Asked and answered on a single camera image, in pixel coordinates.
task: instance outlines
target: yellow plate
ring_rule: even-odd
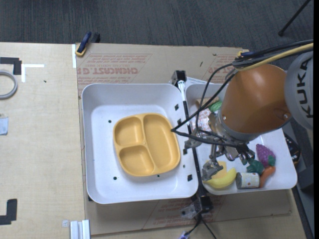
[[[124,171],[133,176],[150,176],[174,169],[180,150],[172,126],[161,114],[147,113],[119,120],[113,141]]]

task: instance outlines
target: metal ring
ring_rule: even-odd
[[[15,94],[15,92],[16,92],[16,90],[18,88],[18,81],[16,80],[16,78],[15,78],[15,76],[13,74],[11,74],[9,72],[6,72],[6,71],[0,71],[0,75],[8,76],[14,82],[14,87],[9,93],[4,94],[4,95],[0,95],[0,100],[1,99],[8,99],[8,98],[12,97]]]

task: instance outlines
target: white tray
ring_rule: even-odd
[[[220,84],[210,84],[207,89],[206,97],[211,97],[220,87]],[[196,112],[197,107],[195,104],[196,99],[200,99],[204,91],[204,84],[193,84],[186,89],[186,99],[188,102],[189,114]],[[219,98],[223,100],[226,88],[219,94]],[[263,144],[273,151],[276,155],[276,172],[270,177],[263,188],[257,189],[237,189],[235,182],[230,186],[223,189],[214,189],[208,184],[204,184],[204,187],[208,192],[214,195],[226,195],[234,193],[243,193],[251,191],[265,191],[265,190],[279,190],[279,189],[291,189],[297,183],[297,173],[294,167],[288,146],[285,141],[285,137],[282,129],[263,134],[251,141],[248,147],[256,152],[256,144]],[[203,167],[204,163],[209,160],[211,145],[202,144],[197,147],[197,155],[199,166]],[[239,159],[229,161],[225,155],[218,157],[217,160],[225,161],[227,170],[235,167],[237,172],[246,172],[246,166],[243,166]]]
[[[180,91],[170,84],[92,84],[82,93],[87,191],[96,203],[187,198],[198,180],[191,151],[183,154],[185,137],[177,136],[181,159],[166,173],[134,177],[121,167],[113,144],[113,127],[125,117],[159,113],[172,126],[185,114]]]

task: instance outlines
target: table surface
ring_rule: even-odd
[[[69,238],[65,221],[85,219],[77,71],[71,44],[0,43],[0,57],[18,57],[14,96],[0,100],[8,134],[0,136],[0,216],[17,199],[17,220],[0,226],[0,238]],[[11,70],[0,65],[0,70]],[[0,94],[10,86],[0,79]],[[306,238],[291,190],[286,215],[213,222],[217,238]],[[179,238],[192,226],[94,236],[108,239]],[[200,224],[191,238],[212,238]]]

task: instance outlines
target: yellow banana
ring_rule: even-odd
[[[236,169],[235,167],[233,167],[229,171],[227,171],[225,176],[219,178],[212,177],[210,180],[203,182],[207,183],[215,189],[222,189],[233,183],[236,178],[236,173]]]

